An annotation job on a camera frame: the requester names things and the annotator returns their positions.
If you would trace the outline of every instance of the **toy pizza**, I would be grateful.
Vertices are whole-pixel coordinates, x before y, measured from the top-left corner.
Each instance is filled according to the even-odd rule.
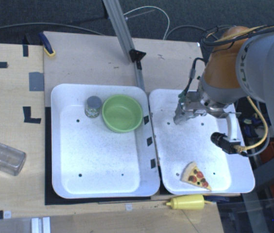
[[[206,188],[207,190],[211,191],[211,186],[208,184],[204,174],[197,167],[196,162],[191,162],[188,164],[181,176],[181,181],[198,187]]]

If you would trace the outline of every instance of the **green plate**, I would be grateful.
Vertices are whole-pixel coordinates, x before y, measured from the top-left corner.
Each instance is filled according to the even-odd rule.
[[[114,132],[125,133],[135,130],[142,122],[140,104],[132,97],[117,94],[103,103],[103,120]]]

